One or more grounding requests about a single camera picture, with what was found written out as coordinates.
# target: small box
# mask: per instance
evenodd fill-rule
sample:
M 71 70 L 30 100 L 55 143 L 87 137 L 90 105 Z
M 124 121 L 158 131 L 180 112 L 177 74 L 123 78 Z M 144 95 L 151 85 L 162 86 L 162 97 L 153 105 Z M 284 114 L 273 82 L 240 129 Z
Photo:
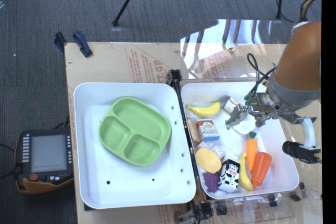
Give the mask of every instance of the small box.
M 238 188 L 240 163 L 227 159 L 222 164 L 218 188 L 232 193 Z
M 213 153 L 215 153 L 217 155 L 218 158 L 220 158 L 220 160 L 222 161 L 225 157 L 225 154 L 223 151 L 221 151 L 218 146 L 211 141 L 201 141 L 196 145 L 196 148 L 199 149 L 201 147 L 205 147 L 208 150 L 211 150 Z
M 219 140 L 219 132 L 212 120 L 198 120 L 196 127 L 202 141 Z

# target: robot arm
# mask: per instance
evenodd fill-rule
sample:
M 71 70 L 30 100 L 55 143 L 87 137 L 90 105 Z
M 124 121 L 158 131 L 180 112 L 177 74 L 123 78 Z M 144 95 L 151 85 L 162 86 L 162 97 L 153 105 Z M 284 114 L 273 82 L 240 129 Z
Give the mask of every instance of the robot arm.
M 296 111 L 321 99 L 321 23 L 301 25 L 288 42 L 276 68 L 266 83 L 265 93 L 249 95 L 245 108 L 235 108 L 226 122 L 227 129 L 244 119 L 247 111 L 256 119 L 256 126 L 266 120 L 285 119 L 300 124 L 304 132 L 304 144 L 286 141 L 282 149 L 286 154 L 306 163 L 321 163 L 321 149 L 315 146 L 312 123 L 316 117 L 300 117 Z

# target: blue clamp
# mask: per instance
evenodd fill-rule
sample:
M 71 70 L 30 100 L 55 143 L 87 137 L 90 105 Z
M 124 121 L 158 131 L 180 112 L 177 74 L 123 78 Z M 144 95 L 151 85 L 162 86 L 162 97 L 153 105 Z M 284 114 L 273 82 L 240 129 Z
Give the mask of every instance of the blue clamp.
M 55 43 L 55 46 L 64 54 L 64 44 L 66 43 L 67 41 L 65 40 L 62 32 L 58 32 L 56 34 L 56 37 L 55 37 L 55 40 L 54 40 L 54 43 Z
M 75 39 L 75 42 L 81 46 L 80 51 L 82 52 L 82 54 L 84 54 L 85 57 L 88 57 L 92 54 L 92 51 L 90 50 L 89 45 L 86 42 L 85 36 L 81 31 L 76 31 L 73 34 L 73 38 Z

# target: cow print carton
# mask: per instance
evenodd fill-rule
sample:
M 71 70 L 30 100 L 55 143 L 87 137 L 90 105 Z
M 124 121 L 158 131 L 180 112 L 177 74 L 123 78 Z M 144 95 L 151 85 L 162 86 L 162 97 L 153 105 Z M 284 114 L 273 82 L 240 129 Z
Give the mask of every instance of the cow print carton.
M 222 164 L 221 175 L 219 176 L 218 188 L 228 193 L 238 188 L 240 163 L 227 159 Z

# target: gray carpet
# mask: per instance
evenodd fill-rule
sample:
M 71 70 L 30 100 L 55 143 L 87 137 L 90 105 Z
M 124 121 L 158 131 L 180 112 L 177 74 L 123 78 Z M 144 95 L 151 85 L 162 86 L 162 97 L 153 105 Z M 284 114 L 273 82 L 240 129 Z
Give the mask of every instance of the gray carpet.
M 277 0 L 130 0 L 117 27 L 112 21 L 125 0 L 0 0 L 0 142 L 15 147 L 24 130 L 52 129 L 68 115 L 63 54 L 54 45 L 61 31 L 73 42 L 180 42 L 217 19 L 276 19 Z M 282 0 L 280 20 L 298 22 L 304 0 Z M 322 20 L 322 0 L 307 13 Z M 0 174 L 14 154 L 0 147 Z M 0 223 L 76 223 L 75 191 L 68 185 L 22 195 L 14 177 L 0 179 Z

